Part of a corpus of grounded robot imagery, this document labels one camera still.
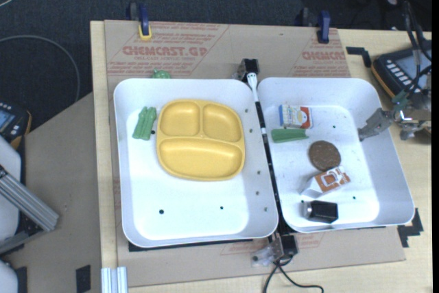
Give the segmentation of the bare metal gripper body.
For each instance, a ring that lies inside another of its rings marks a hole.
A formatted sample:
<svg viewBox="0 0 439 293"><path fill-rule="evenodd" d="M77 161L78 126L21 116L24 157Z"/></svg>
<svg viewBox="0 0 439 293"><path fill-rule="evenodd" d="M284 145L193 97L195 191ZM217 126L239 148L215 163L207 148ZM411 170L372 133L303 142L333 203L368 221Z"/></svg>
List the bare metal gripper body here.
<svg viewBox="0 0 439 293"><path fill-rule="evenodd" d="M415 137L418 131L431 130L431 93L400 92L392 98L392 103L392 115L401 128L401 140Z"/></svg>

